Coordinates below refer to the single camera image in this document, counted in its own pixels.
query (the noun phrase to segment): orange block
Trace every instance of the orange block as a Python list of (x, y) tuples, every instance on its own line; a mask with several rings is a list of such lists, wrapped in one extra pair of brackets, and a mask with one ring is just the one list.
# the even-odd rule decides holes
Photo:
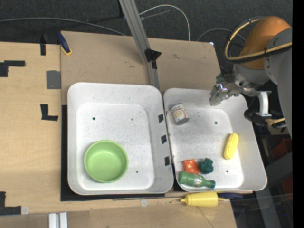
[(187, 172), (187, 173), (194, 173), (194, 174), (200, 173), (200, 167), (195, 162), (194, 159), (183, 161), (182, 165), (184, 167), (185, 172)]

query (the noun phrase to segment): cable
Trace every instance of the cable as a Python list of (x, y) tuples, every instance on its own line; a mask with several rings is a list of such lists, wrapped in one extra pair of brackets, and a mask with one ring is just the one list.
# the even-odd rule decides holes
[[(213, 31), (218, 31), (218, 30), (227, 31), (227, 32), (230, 32), (230, 33), (232, 32), (230, 29), (227, 29), (227, 28), (213, 28), (213, 29), (207, 30), (206, 32), (204, 32), (203, 34), (201, 34), (196, 41), (199, 41), (200, 38), (203, 37), (204, 35), (206, 35), (206, 34), (208, 34), (210, 32), (213, 32)], [(246, 42), (246, 39), (244, 37), (242, 37), (239, 34), (237, 34), (237, 36), (240, 37), (243, 41)]]
[(228, 55), (228, 48), (229, 48), (229, 45), (230, 45), (232, 39), (236, 36), (236, 34), (242, 28), (244, 28), (245, 26), (247, 26), (251, 23), (260, 21), (263, 18), (264, 17), (254, 17), (254, 18), (247, 19), (247, 20), (243, 21), (231, 33), (231, 35), (229, 36), (229, 38), (227, 40), (226, 47), (225, 47), (225, 58), (226, 58), (226, 60), (228, 60), (229, 62), (233, 62), (233, 63), (245, 63), (245, 62), (250, 62), (250, 61), (253, 61), (253, 60), (256, 60), (256, 59), (259, 59), (259, 58), (267, 57), (267, 56), (270, 56), (270, 55), (275, 54), (275, 53), (279, 53), (279, 52), (282, 52), (282, 51), (289, 50), (292, 47), (292, 42), (289, 42), (289, 43), (286, 43), (286, 44), (283, 44), (283, 45), (280, 45), (280, 46), (277, 46), (277, 47), (273, 47), (273, 48), (270, 48), (270, 49), (265, 48), (264, 51), (256, 52), (256, 53), (253, 53), (253, 54), (238, 56), (238, 57), (230, 57)]
[(79, 23), (79, 24), (84, 24), (84, 25), (89, 25), (89, 26), (105, 29), (105, 30), (108, 30), (108, 31), (113, 32), (115, 34), (118, 34), (118, 35), (121, 35), (121, 36), (125, 36), (125, 34), (119, 32), (119, 31), (116, 31), (114, 29), (107, 28), (107, 27), (100, 26), (100, 25), (96, 25), (96, 24), (86, 23), (86, 22), (82, 22), (82, 21), (74, 20), (74, 19), (37, 17), (37, 18), (4, 19), (4, 20), (0, 20), (0, 23), (14, 22), (14, 21), (25, 21), (25, 20), (57, 20), (57, 21), (67, 21), (67, 22)]
[(155, 7), (153, 7), (153, 8), (147, 9), (146, 11), (141, 12), (139, 15), (142, 15), (142, 14), (144, 14), (144, 13), (146, 13), (146, 12), (149, 12), (149, 11), (151, 11), (151, 10), (153, 10), (153, 9), (156, 9), (156, 8), (159, 8), (159, 7), (171, 7), (171, 8), (175, 8), (175, 9), (177, 9), (179, 12), (181, 12), (181, 13), (183, 14), (183, 16), (185, 17), (186, 22), (187, 22), (187, 27), (188, 27), (188, 40), (190, 41), (190, 26), (189, 26), (188, 18), (187, 18), (187, 16), (186, 16), (186, 14), (185, 14), (181, 9), (179, 9), (179, 8), (173, 6), (173, 5), (162, 4), (162, 5), (158, 5), (158, 6), (155, 6)]
[(143, 21), (144, 19), (148, 19), (148, 18), (151, 18), (151, 17), (154, 17), (154, 16), (161, 15), (161, 14), (163, 14), (163, 13), (168, 13), (168, 12), (170, 12), (170, 10), (166, 10), (166, 11), (164, 11), (164, 12), (152, 14), (152, 15), (149, 15), (149, 16), (147, 16), (147, 17), (141, 17), (141, 20)]

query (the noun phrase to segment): metal pole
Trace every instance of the metal pole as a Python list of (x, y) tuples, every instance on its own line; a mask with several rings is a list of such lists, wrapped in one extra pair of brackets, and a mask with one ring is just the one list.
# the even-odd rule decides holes
[(147, 57), (145, 55), (145, 51), (147, 49), (151, 49), (146, 33), (143, 28), (143, 24), (141, 21), (141, 18), (139, 16), (137, 7), (135, 5), (134, 0), (119, 0), (123, 13), (127, 19), (130, 31), (133, 35), (133, 38), (135, 40), (135, 43), (137, 45), (137, 48), (139, 50), (141, 59), (144, 64), (148, 65), (149, 69), (149, 75), (150, 75), (150, 83), (152, 86), (159, 89), (159, 81), (158, 81), (158, 75), (157, 75), (157, 69), (155, 66), (152, 65), (151, 60), (147, 60)]

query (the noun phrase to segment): tin can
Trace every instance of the tin can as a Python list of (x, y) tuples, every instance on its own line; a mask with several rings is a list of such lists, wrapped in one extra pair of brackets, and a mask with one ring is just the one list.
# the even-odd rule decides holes
[(170, 110), (176, 125), (181, 125), (189, 121), (188, 115), (184, 109), (183, 104), (176, 104), (171, 107)]

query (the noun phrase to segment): green bottle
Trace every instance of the green bottle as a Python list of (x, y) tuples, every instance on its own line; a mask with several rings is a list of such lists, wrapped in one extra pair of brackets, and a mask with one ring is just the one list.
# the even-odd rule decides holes
[(207, 180), (201, 175), (187, 173), (185, 171), (179, 173), (179, 183), (197, 188), (206, 186), (213, 189), (215, 187), (215, 181)]

